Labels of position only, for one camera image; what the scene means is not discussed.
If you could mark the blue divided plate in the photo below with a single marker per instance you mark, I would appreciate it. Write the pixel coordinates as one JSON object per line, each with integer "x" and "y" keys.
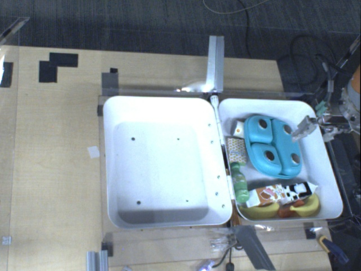
{"x": 270, "y": 148}

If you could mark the black and white carton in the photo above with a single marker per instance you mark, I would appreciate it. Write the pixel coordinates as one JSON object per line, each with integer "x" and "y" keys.
{"x": 296, "y": 191}

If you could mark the pale wooden board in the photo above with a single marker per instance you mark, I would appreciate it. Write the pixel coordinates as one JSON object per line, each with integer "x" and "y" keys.
{"x": 56, "y": 157}

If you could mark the red toy sausage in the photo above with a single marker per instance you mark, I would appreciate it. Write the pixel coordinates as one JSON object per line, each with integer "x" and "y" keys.
{"x": 286, "y": 212}

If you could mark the white plastic tray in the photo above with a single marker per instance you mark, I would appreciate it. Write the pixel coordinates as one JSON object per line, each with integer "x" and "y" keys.
{"x": 316, "y": 174}
{"x": 158, "y": 162}

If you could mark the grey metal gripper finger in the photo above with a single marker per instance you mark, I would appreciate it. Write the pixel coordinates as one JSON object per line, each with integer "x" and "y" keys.
{"x": 304, "y": 128}

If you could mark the yellow banana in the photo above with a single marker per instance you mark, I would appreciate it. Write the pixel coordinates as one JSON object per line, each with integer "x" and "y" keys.
{"x": 259, "y": 212}
{"x": 310, "y": 206}

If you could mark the yellow patterned white packet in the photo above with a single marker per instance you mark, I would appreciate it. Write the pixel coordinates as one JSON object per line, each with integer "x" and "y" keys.
{"x": 236, "y": 150}

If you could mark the green plastic bottle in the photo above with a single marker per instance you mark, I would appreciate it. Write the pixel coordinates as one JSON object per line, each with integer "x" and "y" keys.
{"x": 239, "y": 183}

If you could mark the brown and white carton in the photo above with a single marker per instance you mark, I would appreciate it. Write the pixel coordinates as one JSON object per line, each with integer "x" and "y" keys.
{"x": 262, "y": 196}

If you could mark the small white and grey carton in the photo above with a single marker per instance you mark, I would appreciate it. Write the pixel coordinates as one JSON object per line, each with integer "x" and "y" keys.
{"x": 238, "y": 128}

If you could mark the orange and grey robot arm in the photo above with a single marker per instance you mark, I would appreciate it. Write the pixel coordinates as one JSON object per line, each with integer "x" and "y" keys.
{"x": 357, "y": 80}

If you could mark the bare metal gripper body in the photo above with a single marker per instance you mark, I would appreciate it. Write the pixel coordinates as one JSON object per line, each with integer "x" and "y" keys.
{"x": 349, "y": 114}

